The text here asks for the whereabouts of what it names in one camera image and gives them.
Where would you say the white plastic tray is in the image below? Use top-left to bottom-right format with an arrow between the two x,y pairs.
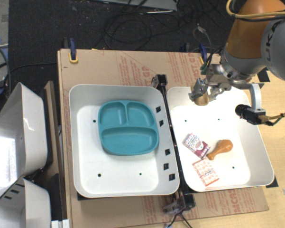
68,84 -> 180,199
166,86 -> 275,192

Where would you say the pink and white packet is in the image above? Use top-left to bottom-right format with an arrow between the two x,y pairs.
182,133 -> 211,159

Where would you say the thin black rod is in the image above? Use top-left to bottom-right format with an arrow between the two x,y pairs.
159,84 -> 188,199

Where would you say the brown chicken drumstick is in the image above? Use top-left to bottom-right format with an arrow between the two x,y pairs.
206,139 -> 234,161

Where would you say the blue divided plate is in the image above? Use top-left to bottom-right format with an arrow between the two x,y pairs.
97,100 -> 160,156

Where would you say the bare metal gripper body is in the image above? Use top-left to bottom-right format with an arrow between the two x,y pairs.
203,64 -> 242,92

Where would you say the black block with thin wires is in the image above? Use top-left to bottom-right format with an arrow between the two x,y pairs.
151,74 -> 168,89
163,193 -> 196,215

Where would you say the brown cardboard board red print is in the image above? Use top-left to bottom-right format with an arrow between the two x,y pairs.
57,48 -> 270,228

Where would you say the orange and white packet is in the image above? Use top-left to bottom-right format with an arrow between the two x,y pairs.
192,158 -> 220,187

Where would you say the black cylinder on white bracket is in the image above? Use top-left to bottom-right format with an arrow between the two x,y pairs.
235,82 -> 267,125

